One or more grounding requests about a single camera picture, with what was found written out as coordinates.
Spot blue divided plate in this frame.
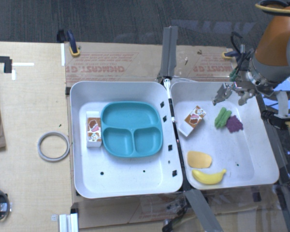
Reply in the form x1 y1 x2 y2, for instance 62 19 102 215
100 101 164 158

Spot brown cardboard board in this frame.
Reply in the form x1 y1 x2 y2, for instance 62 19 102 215
63 41 282 230

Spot grey handled scissors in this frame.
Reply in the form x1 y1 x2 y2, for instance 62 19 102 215
0 151 12 221

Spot yellow banana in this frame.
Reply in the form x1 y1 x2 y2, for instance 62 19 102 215
191 168 227 186

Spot black cylinder on white bracket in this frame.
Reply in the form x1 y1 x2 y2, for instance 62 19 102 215
261 90 290 131

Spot grey tape roll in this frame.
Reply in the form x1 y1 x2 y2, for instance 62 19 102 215
37 131 71 162

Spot white plastic tray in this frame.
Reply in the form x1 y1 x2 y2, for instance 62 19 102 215
69 81 184 200
170 81 280 191

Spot purple grapes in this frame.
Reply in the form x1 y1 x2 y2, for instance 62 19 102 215
226 115 244 133

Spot white and brown carton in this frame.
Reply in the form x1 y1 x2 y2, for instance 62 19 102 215
86 111 103 148
178 105 207 138

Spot green bean pods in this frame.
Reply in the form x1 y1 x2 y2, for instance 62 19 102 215
214 107 232 129

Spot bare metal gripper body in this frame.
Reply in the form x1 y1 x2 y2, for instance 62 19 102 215
232 70 276 98

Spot orange flat slice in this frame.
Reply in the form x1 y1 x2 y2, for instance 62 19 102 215
187 150 213 169

